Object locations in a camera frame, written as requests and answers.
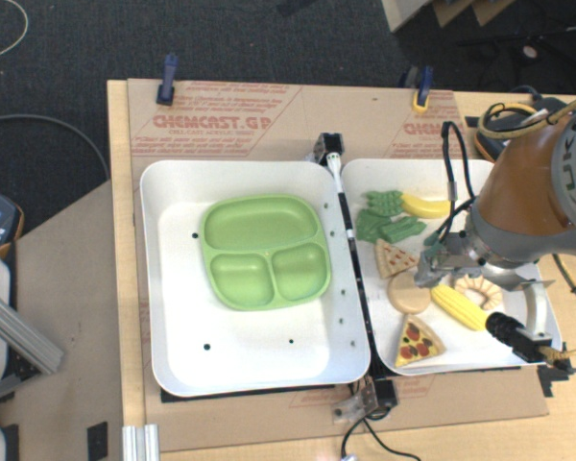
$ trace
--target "toy pizza slice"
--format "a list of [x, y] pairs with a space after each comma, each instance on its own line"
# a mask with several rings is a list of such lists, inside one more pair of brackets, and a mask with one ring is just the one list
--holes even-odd
[[418, 260], [384, 239], [377, 239], [375, 242], [375, 263], [380, 277], [388, 279], [399, 272], [416, 266]]
[[425, 358], [441, 355], [445, 346], [440, 337], [423, 320], [407, 314], [399, 337], [395, 366], [403, 367]]

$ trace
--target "electrical wire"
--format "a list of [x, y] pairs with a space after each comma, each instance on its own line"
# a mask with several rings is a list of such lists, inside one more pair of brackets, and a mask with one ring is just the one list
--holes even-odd
[[569, 291], [576, 296], [576, 281], [570, 275], [569, 270], [565, 266], [565, 263], [562, 261], [562, 259], [559, 255], [553, 255], [553, 259], [555, 260], [555, 264], [557, 265], [557, 268], [559, 268], [559, 271], [561, 272], [565, 281], [569, 285]]
[[487, 109], [487, 111], [482, 116], [480, 116], [480, 118], [478, 119], [478, 131], [484, 136], [487, 136], [488, 138], [494, 138], [497, 140], [518, 138], [528, 133], [537, 132], [547, 125], [555, 125], [562, 117], [566, 116], [567, 114], [570, 114], [574, 110], [576, 110], [576, 99], [571, 101], [568, 105], [564, 106], [563, 108], [551, 112], [540, 121], [526, 125], [521, 128], [497, 131], [489, 129], [488, 123], [493, 116], [496, 116], [501, 112], [504, 111], [519, 112], [527, 116], [530, 116], [538, 112], [535, 108], [522, 103], [509, 103], [509, 104], [497, 103], [493, 104], [489, 109]]
[[459, 130], [459, 127], [457, 127], [457, 125], [452, 121], [444, 121], [444, 123], [442, 124], [442, 140], [443, 140], [442, 152], [444, 155], [445, 170], [446, 170], [446, 174], [448, 176], [448, 185], [453, 185], [455, 183], [454, 172], [452, 170], [452, 162], [450, 161], [449, 135], [450, 135], [451, 130], [456, 134], [457, 140], [459, 141], [459, 146], [461, 147], [461, 158], [463, 161], [463, 171], [464, 171], [465, 183], [466, 183], [466, 187], [468, 190], [470, 200], [463, 203], [459, 207], [461, 210], [458, 210], [455, 207], [456, 206], [455, 200], [450, 200], [450, 214], [448, 215], [448, 218], [446, 218], [446, 220], [444, 221], [443, 226], [439, 228], [439, 232], [444, 230], [444, 234], [439, 239], [440, 242], [444, 242], [445, 239], [450, 234], [450, 230], [452, 229], [452, 222], [454, 220], [454, 217], [459, 213], [459, 211], [462, 211], [463, 209], [467, 208], [466, 206], [464, 206], [465, 204], [470, 205], [473, 202], [473, 200], [475, 199], [475, 194], [473, 192], [473, 187], [471, 186], [471, 179], [469, 176], [468, 149], [465, 145], [465, 141], [463, 139], [463, 136], [461, 135], [461, 131]]
[[23, 15], [23, 19], [24, 19], [24, 26], [23, 26], [23, 31], [22, 31], [21, 35], [11, 45], [7, 46], [5, 49], [0, 51], [0, 57], [1, 57], [2, 55], [9, 53], [11, 51], [11, 49], [14, 48], [15, 46], [17, 46], [17, 44], [19, 44], [23, 40], [23, 38], [28, 34], [28, 26], [29, 26], [30, 20], [28, 18], [28, 14], [26, 13], [25, 9], [23, 7], [21, 7], [21, 5], [19, 5], [14, 0], [0, 0], [0, 1], [1, 2], [7, 2], [7, 3], [17, 7], [17, 9]]
[[382, 418], [386, 418], [389, 413], [390, 413], [390, 408], [388, 408], [388, 411], [386, 411], [385, 414], [380, 418], [370, 418], [370, 415], [365, 415], [361, 419], [354, 422], [354, 424], [349, 428], [348, 432], [346, 432], [346, 435], [344, 435], [344, 439], [342, 440], [342, 446], [341, 446], [342, 459], [344, 459], [348, 456], [347, 446], [348, 446], [349, 436], [352, 434], [352, 432], [356, 429], [357, 426], [359, 426], [360, 424], [363, 424], [367, 428], [367, 430], [370, 432], [370, 434], [373, 436], [373, 439], [375, 439], [377, 444], [379, 444], [384, 450], [386, 450], [389, 453], [394, 454], [396, 456], [403, 456], [403, 457], [408, 457], [410, 459], [414, 459], [416, 461], [421, 461], [421, 459], [418, 456], [416, 456], [415, 454], [411, 454], [409, 452], [402, 452], [400, 450], [395, 450], [395, 449], [389, 448], [386, 444], [384, 444], [382, 439], [379, 438], [379, 436], [375, 433], [375, 430], [373, 430], [372, 426], [368, 422], [368, 420], [372, 420], [372, 421], [382, 420]]
[[510, 92], [528, 92], [529, 94], [531, 94], [532, 100], [534, 102], [537, 102], [539, 100], [541, 100], [542, 95], [537, 92], [533, 87], [531, 87], [530, 85], [518, 85], [515, 88], [513, 88]]
[[551, 347], [540, 347], [538, 350], [551, 364], [557, 360], [567, 360], [569, 357], [576, 356], [576, 349], [559, 351]]
[[91, 149], [94, 151], [94, 154], [96, 154], [96, 157], [100, 161], [103, 170], [105, 171], [105, 177], [107, 178], [107, 180], [110, 179], [110, 171], [108, 169], [108, 165], [105, 162], [105, 159], [103, 158], [103, 155], [101, 154], [100, 150], [98, 150], [98, 147], [94, 145], [94, 142], [92, 142], [89, 139], [89, 137], [78, 128], [68, 123], [65, 123], [64, 121], [61, 121], [57, 118], [52, 118], [51, 116], [43, 116], [41, 114], [6, 114], [4, 116], [0, 116], [0, 122], [14, 121], [14, 120], [33, 120], [33, 121], [43, 121], [46, 123], [54, 123], [74, 133], [79, 138], [81, 138], [85, 143], [87, 143], [87, 145], [91, 147]]

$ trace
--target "green plate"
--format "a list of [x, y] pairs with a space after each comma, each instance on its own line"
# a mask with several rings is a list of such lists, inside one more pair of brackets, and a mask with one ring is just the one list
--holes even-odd
[[270, 194], [222, 201], [204, 214], [200, 236], [213, 290], [232, 308], [306, 303], [330, 283], [323, 227], [302, 198]]

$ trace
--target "toy cookie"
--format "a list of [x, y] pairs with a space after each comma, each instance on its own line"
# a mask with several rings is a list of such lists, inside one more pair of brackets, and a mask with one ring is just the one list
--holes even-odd
[[416, 286], [412, 272], [393, 276], [388, 282], [387, 293], [393, 307], [403, 314], [420, 314], [431, 304], [431, 292]]

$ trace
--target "toy banana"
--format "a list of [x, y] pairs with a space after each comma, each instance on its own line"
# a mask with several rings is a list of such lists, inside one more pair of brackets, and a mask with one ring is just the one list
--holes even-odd
[[403, 201], [401, 205], [403, 210], [422, 219], [439, 219], [450, 213], [448, 200], [431, 202], [407, 193], [401, 195], [401, 200]]

